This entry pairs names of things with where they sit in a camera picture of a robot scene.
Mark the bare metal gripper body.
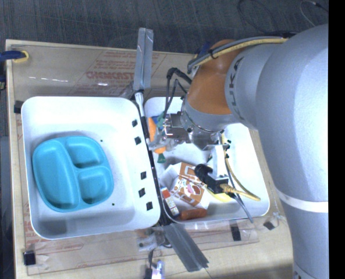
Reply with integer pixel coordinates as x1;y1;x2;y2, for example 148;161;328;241
162;112;220;151

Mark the orange carrot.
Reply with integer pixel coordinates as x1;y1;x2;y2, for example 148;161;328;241
147;116;169;164

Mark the white plastic tray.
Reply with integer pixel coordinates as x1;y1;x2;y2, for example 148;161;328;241
143;96;271;224
20;96;162;241

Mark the brown and white carton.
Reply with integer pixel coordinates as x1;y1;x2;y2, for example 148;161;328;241
171;161;211;210

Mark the small orange and white carton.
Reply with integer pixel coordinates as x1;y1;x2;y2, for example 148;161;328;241
159;186;180;217

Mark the yellow banana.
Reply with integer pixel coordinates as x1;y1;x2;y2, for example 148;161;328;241
207;184;234;203

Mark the brown sausage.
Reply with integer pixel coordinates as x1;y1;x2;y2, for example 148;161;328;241
179;208;208;221

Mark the blue divided plate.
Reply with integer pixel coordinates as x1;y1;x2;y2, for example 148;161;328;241
31;135;115;213

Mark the brown cardboard board red print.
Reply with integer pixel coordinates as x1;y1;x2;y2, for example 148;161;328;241
9;44;280;276

